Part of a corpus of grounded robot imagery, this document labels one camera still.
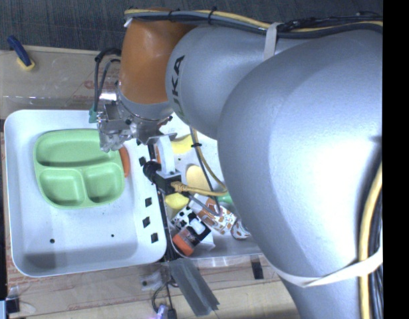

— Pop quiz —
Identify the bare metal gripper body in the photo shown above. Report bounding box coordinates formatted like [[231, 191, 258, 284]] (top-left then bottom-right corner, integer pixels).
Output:
[[96, 90, 178, 153]]

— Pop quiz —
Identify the orange carrot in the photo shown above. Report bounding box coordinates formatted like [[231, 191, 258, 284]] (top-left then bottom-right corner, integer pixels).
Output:
[[119, 146, 131, 178]]

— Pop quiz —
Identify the green divided plate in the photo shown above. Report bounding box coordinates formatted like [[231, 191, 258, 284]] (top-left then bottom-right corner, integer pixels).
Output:
[[33, 128, 127, 209]]

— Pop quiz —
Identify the yellow lemon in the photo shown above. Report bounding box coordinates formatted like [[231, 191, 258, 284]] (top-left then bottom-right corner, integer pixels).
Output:
[[164, 192, 190, 212]]

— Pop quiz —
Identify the black and white cow carton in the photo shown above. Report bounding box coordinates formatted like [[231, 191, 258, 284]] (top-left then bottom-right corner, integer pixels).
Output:
[[170, 209, 212, 245]]

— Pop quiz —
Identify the white plastic tray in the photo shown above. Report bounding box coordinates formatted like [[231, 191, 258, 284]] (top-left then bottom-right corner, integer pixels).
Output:
[[159, 111, 269, 261], [3, 108, 168, 278]]

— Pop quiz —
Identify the orange capped bottle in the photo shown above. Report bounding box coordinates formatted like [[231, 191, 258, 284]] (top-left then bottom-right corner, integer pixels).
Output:
[[172, 227, 201, 257]]

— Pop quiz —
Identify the small orange and white packet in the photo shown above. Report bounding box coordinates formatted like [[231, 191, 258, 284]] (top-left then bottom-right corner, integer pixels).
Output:
[[231, 219, 252, 241]]

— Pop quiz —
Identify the black cylinder on white bracket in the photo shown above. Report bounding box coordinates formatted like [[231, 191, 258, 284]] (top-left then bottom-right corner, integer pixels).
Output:
[[142, 137, 184, 197]]

